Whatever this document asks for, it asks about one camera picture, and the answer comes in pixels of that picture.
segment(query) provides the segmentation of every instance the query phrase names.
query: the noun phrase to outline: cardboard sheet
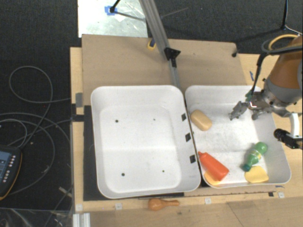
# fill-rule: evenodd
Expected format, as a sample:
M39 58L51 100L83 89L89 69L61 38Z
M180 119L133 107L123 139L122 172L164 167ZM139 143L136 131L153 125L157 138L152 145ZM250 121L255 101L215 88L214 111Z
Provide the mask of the cardboard sheet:
M102 223L115 227L255 227L300 226L303 221L302 197L235 201L166 207L160 211L144 209L91 213L91 226Z
M90 105L91 92L99 86L170 85L170 71L156 48L147 49L149 39L83 35L83 96ZM169 40L181 51L177 67L182 92L191 85L245 85L233 43Z

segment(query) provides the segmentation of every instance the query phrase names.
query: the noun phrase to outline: wooden table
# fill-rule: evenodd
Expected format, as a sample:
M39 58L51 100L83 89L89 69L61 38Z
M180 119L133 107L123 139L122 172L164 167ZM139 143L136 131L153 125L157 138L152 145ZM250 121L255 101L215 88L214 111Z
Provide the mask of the wooden table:
M87 43L96 42L100 40L99 37L84 37ZM136 38L138 43L147 43L148 40ZM214 66L216 53L220 53L223 57L226 57L227 64L228 60L231 60L228 56L233 53L235 45L231 43L218 43L218 42L195 42L195 41L178 41L171 40L171 44L174 46L184 46L186 48L176 48L185 50L186 60L184 58L177 59L181 62L178 64L179 73L183 73L181 78L184 87L188 87L190 80L184 78L184 74L192 75L199 74L195 72L202 70L204 67L205 73L207 70L214 70L211 72L215 73L216 67L220 67L222 60L218 59L220 63ZM146 54L146 48L144 46L139 47L143 54ZM214 51L214 53L203 54L199 52L203 49ZM83 85L83 78L87 75L85 69L83 69L83 62L85 61L82 57L82 48L71 48L71 96L72 103L76 105L76 113L78 115L83 114L83 102L76 100L76 95L81 95L86 90ZM209 62L211 65L201 65L198 67L196 62L201 59L205 63ZM252 85L252 79L250 72L255 73L256 61L258 55L253 54L238 54L238 56L231 62L227 67L231 70L231 74L234 76L233 81L227 81L226 85ZM193 60L193 64L188 65L188 61ZM267 57L263 63L263 69L260 75L260 80L257 86L263 87L262 78L266 78L272 67L277 60L277 56ZM236 72L237 65L240 66L240 72ZM206 84L211 85L211 81L199 83L199 77L191 79L195 85ZM302 100L297 105L289 107L290 111L301 112L302 111ZM277 128L289 130L290 122L289 119L280 118L277 115L273 115ZM289 226L289 225L300 225L303 222L301 215L303 210L303 174L302 174L302 151L291 150L284 146L285 154L292 170L291 180L283 185L264 185L264 186L252 186L250 188L230 188L224 190L218 190L213 188L203 188L186 194L185 197L175 198L180 201L179 207L165 208L158 212L152 212L147 210L146 199L123 199L123 200L107 200L107 201L84 201L83 200L83 122L72 123L72 160L73 160L73 179L74 179L74 206L76 213L90 212L91 213L91 226ZM302 135L302 125L300 126L300 134ZM211 200L211 204L206 204L205 200ZM122 204L123 210L115 210L116 204Z

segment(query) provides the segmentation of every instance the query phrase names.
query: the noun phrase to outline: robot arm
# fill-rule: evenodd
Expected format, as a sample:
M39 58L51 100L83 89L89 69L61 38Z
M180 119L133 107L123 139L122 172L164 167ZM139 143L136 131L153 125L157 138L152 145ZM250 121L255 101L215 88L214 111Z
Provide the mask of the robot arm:
M282 35L272 40L268 49L265 48L265 44L268 41L262 44L263 53L257 62L258 68L254 86L245 95L246 101L240 101L236 104L233 111L229 113L229 118L230 120L239 118L247 109L253 111L253 120L258 119L264 113L276 113L281 117L289 117L292 126L291 133L280 130L275 133L275 137L282 142L288 139L285 144L291 148L299 148L299 142L302 148L302 138L298 136L298 132L295 132L295 126L299 123L298 114L294 116L294 113L286 110L286 107L295 104L302 98L302 36L291 35L291 37L295 36L295 38L287 47L277 50L271 48L273 43L287 36L289 35ZM255 92L254 89L262 61L267 55L273 54L280 54L280 56L270 75L265 80L263 90Z

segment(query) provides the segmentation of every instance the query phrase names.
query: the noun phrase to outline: black carpet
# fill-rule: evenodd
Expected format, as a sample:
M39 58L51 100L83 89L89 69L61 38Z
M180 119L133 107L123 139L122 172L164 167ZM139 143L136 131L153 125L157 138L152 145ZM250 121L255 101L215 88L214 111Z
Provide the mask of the black carpet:
M235 42L241 53L260 53L263 41L281 31L285 0L155 0L169 38ZM287 24L302 31L303 0L290 0ZM30 113L42 116L48 104L33 104L16 98L9 88L12 71L35 66L47 73L53 84L53 99L70 97L69 48L80 46L77 33L77 0L0 0L0 114ZM12 77L12 87L20 96L33 101L49 101L50 86L39 71L27 68ZM52 103L46 116L59 122L71 118L69 101ZM28 115L2 115L0 121L14 118L38 123ZM22 137L18 123L0 123L0 144ZM62 129L69 135L69 122ZM29 133L35 126L28 125ZM34 186L9 195L0 208L53 210L64 194L59 187L71 187L70 145L56 127L48 128L55 145L55 160ZM53 157L51 139L38 132L25 146L19 178L12 189L18 191L33 183L48 169ZM58 206L70 207L69 197Z

